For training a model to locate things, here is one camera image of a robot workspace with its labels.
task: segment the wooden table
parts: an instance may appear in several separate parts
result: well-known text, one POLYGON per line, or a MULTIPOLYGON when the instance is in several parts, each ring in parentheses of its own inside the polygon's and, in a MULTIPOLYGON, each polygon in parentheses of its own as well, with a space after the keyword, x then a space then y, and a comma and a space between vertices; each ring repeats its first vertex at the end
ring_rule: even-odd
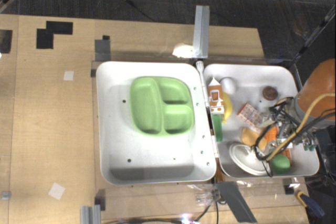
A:
MULTIPOLYGON (((90 77, 95 39, 110 36, 112 52, 166 56, 176 44, 192 43, 193 26, 0 15, 0 29, 13 31, 12 50, 0 59, 0 191, 12 192, 9 201, 0 200, 0 223, 79 223, 80 207, 92 206, 98 191, 90 77), (46 28, 47 20, 73 22, 73 34, 54 35, 54 49, 36 49, 36 29, 46 28), (74 79, 65 81, 69 70, 74 79), (48 195, 53 183, 65 188, 60 200, 48 195)), ((263 57, 258 31, 251 28, 210 27, 209 53, 263 57)), ((157 216, 157 193, 141 200, 125 196, 126 189, 107 187, 124 211, 107 210, 103 219, 135 216, 137 202, 146 203, 146 212, 157 216)), ((170 196, 166 193, 171 185, 144 186, 142 191, 148 193, 146 188, 159 188, 161 198, 171 201, 173 208, 203 210, 195 206, 187 186, 175 186, 170 196)), ((246 191, 243 195, 259 223, 308 223, 305 209, 293 195, 271 194, 270 189, 265 194, 246 191)), ((172 209, 165 210, 167 217, 172 209)), ((220 223, 236 223, 227 206, 220 210, 220 223)), ((215 223, 213 211, 202 223, 215 223)))

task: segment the egg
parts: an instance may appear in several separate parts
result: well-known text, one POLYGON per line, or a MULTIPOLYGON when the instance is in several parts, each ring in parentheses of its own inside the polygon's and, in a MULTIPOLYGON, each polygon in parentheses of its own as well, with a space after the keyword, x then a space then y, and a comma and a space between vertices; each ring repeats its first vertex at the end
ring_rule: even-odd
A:
POLYGON ((227 94, 234 94, 237 91, 237 84, 232 78, 221 80, 222 91, 227 94))

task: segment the white lid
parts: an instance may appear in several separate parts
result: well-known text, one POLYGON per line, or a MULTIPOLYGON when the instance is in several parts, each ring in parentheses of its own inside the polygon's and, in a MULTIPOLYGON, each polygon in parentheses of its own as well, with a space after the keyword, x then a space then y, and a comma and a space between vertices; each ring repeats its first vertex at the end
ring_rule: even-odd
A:
POLYGON ((262 161, 258 160, 254 150, 243 144, 233 144, 229 150, 230 157, 241 169, 255 176, 267 175, 262 161))

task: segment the white paper square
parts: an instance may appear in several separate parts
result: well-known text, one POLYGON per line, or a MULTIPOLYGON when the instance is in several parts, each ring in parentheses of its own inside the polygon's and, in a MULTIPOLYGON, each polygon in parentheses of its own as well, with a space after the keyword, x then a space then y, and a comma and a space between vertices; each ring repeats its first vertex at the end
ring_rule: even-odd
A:
POLYGON ((63 80, 73 80, 74 71, 65 71, 63 80))
POLYGON ((64 191, 65 191, 65 187, 62 187, 58 185, 57 183, 54 183, 49 191, 49 195, 54 197, 57 200, 60 200, 64 191))

